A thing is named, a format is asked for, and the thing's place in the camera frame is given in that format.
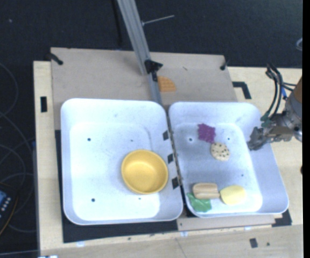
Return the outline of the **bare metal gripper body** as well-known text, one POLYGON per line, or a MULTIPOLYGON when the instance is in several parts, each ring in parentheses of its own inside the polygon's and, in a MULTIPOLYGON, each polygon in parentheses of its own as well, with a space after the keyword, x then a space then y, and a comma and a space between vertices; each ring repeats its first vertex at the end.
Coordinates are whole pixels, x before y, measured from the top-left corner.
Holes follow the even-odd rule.
POLYGON ((295 138, 302 142, 302 120, 295 113, 276 113, 263 120, 262 128, 271 141, 290 141, 295 138))

